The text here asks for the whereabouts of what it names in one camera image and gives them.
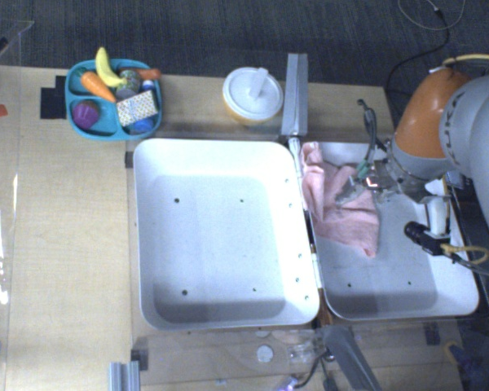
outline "white cable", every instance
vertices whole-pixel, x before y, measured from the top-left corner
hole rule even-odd
[[[431,0],[425,0],[425,1],[427,1],[433,7],[434,11],[440,10],[437,7],[437,5],[434,4]],[[458,15],[458,18],[453,23],[449,24],[448,26],[444,26],[442,28],[431,28],[430,26],[425,26],[424,24],[421,24],[421,23],[417,22],[416,20],[412,19],[412,17],[410,15],[408,15],[406,13],[406,11],[402,8],[402,4],[400,3],[400,0],[398,0],[397,3],[399,5],[400,12],[406,17],[407,20],[409,20],[410,22],[412,22],[413,24],[415,24],[416,26],[418,26],[420,28],[427,29],[427,30],[436,30],[436,31],[450,29],[453,26],[455,26],[462,19],[462,15],[464,14],[464,9],[465,9],[465,0],[462,0],[462,7],[460,9],[460,14]]]

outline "white lid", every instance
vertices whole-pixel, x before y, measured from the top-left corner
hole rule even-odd
[[[223,97],[236,113],[253,121],[273,117],[283,106],[279,82],[264,68],[238,68],[222,86]]]

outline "purple toy vegetable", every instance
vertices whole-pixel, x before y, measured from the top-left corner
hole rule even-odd
[[[81,101],[73,108],[73,120],[80,129],[90,129],[98,119],[98,106],[92,100]]]

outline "wooden table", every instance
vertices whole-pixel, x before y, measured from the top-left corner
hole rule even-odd
[[[105,390],[109,363],[128,362],[133,345],[127,145],[82,138],[67,121],[40,120],[40,88],[53,87],[55,76],[65,73],[21,69],[7,390]],[[17,68],[0,67],[0,100],[7,99],[17,75]],[[223,111],[219,78],[165,75],[161,85],[164,119],[159,137],[272,138],[280,124],[276,118],[263,129],[251,130],[233,122]],[[309,138],[366,141],[358,98],[379,113],[379,137],[389,136],[393,126],[381,88],[310,84]],[[412,389],[428,367],[450,389],[460,389],[456,369],[446,363],[442,350],[421,343],[422,336],[416,334],[421,325],[403,327],[405,337],[415,339],[402,339],[403,333],[395,329],[384,333],[370,328],[378,329],[376,337],[385,337],[383,345],[365,335],[364,347],[370,362],[383,361],[374,366],[387,384]],[[407,358],[398,357],[399,371],[387,355],[402,352],[403,342],[408,351]],[[388,353],[385,357],[380,356],[381,347]],[[346,387],[337,364],[332,369],[339,385]],[[266,372],[257,378],[143,389],[273,389],[283,377]],[[321,387],[319,373],[306,389]]]

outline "lid handle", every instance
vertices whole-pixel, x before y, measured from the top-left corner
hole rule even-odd
[[[252,86],[250,87],[250,91],[248,95],[253,99],[257,100],[259,95],[261,94],[262,87],[268,77],[268,70],[265,68],[260,68],[253,75]]]

